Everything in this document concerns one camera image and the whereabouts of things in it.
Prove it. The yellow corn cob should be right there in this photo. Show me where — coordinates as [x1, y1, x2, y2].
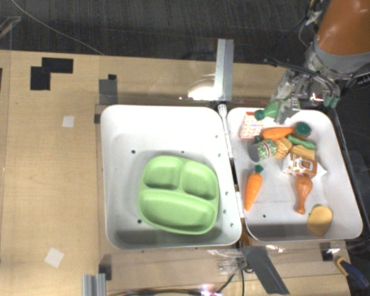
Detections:
[273, 137, 294, 160]

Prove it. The orange carrot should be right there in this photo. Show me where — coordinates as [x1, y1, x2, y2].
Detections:
[244, 164, 265, 212]
[253, 126, 297, 144]

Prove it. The pale wood board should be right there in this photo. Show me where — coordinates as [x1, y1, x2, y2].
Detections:
[97, 54, 352, 296]

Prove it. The orange tomato with green top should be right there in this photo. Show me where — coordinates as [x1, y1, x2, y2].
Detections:
[293, 121, 313, 141]

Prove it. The brown bread slice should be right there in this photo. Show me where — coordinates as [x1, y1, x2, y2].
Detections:
[289, 144, 316, 162]

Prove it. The green divided plate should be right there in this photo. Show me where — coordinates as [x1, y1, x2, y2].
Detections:
[136, 155, 221, 236]

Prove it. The yellow mango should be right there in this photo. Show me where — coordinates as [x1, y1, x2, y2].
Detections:
[306, 204, 334, 237]

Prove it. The green and white can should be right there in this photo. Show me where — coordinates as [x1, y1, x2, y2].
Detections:
[250, 138, 279, 163]

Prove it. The orange and white carton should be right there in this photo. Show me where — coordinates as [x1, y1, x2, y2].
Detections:
[240, 112, 265, 140]

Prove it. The white and brown carton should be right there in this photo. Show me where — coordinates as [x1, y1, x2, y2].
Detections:
[281, 152, 319, 179]

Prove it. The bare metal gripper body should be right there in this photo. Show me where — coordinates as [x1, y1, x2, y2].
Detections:
[276, 62, 340, 108]

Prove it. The white plastic tray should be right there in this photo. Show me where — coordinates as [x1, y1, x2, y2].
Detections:
[226, 107, 364, 244]
[99, 104, 243, 251]

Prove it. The green pea pod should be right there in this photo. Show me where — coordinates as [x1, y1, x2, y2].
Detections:
[286, 134, 317, 151]

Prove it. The orange chicken drumstick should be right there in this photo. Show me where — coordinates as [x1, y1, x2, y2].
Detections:
[294, 175, 314, 216]

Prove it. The green plastic bottle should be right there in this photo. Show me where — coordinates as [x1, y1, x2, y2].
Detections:
[253, 100, 285, 121]

